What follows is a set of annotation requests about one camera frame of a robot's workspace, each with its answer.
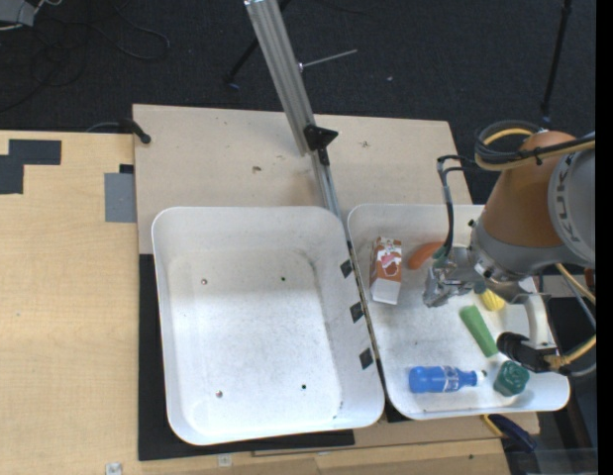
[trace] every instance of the black clamp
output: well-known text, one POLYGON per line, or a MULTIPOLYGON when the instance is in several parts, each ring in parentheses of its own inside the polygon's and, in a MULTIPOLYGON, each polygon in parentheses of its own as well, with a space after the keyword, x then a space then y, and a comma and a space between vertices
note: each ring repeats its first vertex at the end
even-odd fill
POLYGON ((338 135, 339 132, 322 129, 316 125, 307 125, 304 129, 306 143, 308 143, 308 147, 311 151, 317 150, 319 161, 322 165, 330 165, 330 159, 328 157, 328 152, 326 151, 326 146, 328 146, 328 144, 330 144, 338 135))

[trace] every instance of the carton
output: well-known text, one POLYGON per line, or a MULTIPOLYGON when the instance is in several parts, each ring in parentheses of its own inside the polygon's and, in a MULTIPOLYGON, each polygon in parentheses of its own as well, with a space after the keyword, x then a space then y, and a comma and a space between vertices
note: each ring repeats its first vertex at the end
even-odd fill
POLYGON ((395 305, 401 288, 402 244, 393 237, 377 237, 372 244, 369 290, 374 301, 395 305))

